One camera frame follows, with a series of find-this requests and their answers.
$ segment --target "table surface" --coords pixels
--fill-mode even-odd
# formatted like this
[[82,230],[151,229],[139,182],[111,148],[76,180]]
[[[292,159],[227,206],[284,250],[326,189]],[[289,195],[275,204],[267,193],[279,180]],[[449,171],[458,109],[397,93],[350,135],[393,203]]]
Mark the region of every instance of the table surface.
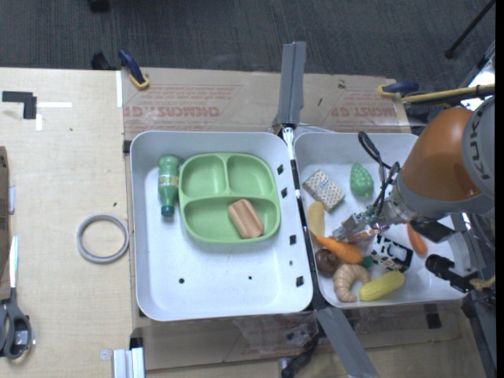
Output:
[[[22,104],[0,102],[0,145],[7,147],[16,186],[12,233],[19,236],[18,304],[30,317],[36,345],[17,361],[0,358],[0,376],[109,377],[106,351],[128,349],[132,333],[129,256],[97,265],[77,250],[80,223],[96,213],[128,219],[124,126],[117,73],[0,69],[2,91],[30,91],[40,102],[42,130],[23,120]],[[98,254],[115,252],[120,232],[98,222],[84,234]],[[380,376],[484,376],[469,321],[460,315],[456,339],[368,351]],[[335,354],[316,354],[310,372],[345,371]],[[278,376],[278,361],[149,371],[155,377]]]

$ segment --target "cardboard flap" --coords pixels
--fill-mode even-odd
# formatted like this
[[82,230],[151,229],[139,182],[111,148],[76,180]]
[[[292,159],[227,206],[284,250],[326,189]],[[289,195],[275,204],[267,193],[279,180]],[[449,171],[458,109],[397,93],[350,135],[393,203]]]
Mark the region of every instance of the cardboard flap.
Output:
[[7,149],[0,146],[0,300],[10,296],[9,251],[9,162]]

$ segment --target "white ring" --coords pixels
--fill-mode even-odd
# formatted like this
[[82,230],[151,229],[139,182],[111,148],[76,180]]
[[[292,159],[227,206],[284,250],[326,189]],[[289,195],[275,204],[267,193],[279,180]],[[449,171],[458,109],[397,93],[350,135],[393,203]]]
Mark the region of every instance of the white ring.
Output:
[[[86,227],[91,224],[92,222],[95,221],[112,221],[114,224],[116,224],[121,231],[124,234],[124,243],[123,246],[113,255],[111,256],[96,256],[91,253],[89,253],[85,248],[84,245],[82,244],[82,234]],[[79,226],[79,229],[77,230],[77,247],[79,248],[80,254],[87,259],[88,261],[92,261],[94,263],[110,263],[112,261],[117,260],[120,258],[124,252],[128,249],[129,245],[129,233],[128,233],[128,226],[124,221],[122,221],[119,217],[114,216],[113,214],[108,214],[108,213],[99,213],[95,214],[93,216],[88,217],[85,219]]]

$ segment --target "yellow corn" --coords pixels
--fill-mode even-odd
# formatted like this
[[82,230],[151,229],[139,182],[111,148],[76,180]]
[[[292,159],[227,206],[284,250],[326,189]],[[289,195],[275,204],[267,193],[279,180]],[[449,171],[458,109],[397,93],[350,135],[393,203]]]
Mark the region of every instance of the yellow corn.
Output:
[[403,284],[404,275],[398,270],[392,270],[364,284],[359,290],[359,298],[362,301],[374,301],[397,290]]

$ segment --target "gray carpet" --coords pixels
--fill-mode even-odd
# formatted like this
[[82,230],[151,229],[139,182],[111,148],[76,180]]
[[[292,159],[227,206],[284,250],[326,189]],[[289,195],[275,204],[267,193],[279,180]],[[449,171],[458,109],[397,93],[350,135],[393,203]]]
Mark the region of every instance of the gray carpet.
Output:
[[279,72],[284,43],[307,41],[306,72],[386,76],[423,90],[459,87],[495,40],[490,0],[0,0],[0,66],[90,69],[119,49],[140,66]]

